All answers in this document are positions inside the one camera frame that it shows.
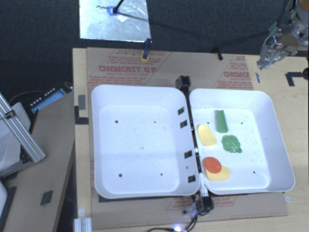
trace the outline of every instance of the green leaf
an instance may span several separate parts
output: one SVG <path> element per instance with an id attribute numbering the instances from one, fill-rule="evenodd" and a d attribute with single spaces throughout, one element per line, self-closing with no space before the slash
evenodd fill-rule
<path id="1" fill-rule="evenodd" d="M 240 148 L 240 142 L 238 141 L 237 137 L 233 135 L 223 136 L 222 144 L 224 150 L 231 152 L 231 153 L 241 153 L 242 150 Z"/>

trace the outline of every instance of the metal plate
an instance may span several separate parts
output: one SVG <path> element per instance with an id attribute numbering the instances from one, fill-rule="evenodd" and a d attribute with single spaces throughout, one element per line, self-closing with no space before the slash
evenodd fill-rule
<path id="1" fill-rule="evenodd" d="M 117 15 L 108 7 L 120 0 L 79 0 L 82 39 L 144 42 L 150 36 L 146 0 L 125 0 Z"/>

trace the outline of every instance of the empty white tray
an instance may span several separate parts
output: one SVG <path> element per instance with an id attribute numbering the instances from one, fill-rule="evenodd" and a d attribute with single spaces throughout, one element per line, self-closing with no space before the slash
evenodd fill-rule
<path id="1" fill-rule="evenodd" d="M 109 199 L 183 196 L 199 188 L 185 96 L 171 87 L 92 92 L 95 186 Z"/>
<path id="2" fill-rule="evenodd" d="M 196 133 L 201 162 L 215 157 L 230 169 L 230 178 L 212 182 L 204 175 L 208 190 L 215 194 L 288 191 L 295 178 L 270 97 L 261 91 L 195 89 L 190 94 L 195 131 L 207 124 L 217 139 L 204 146 Z M 219 133 L 216 110 L 224 110 L 228 132 Z M 224 150 L 222 137 L 234 135 L 241 153 Z"/>

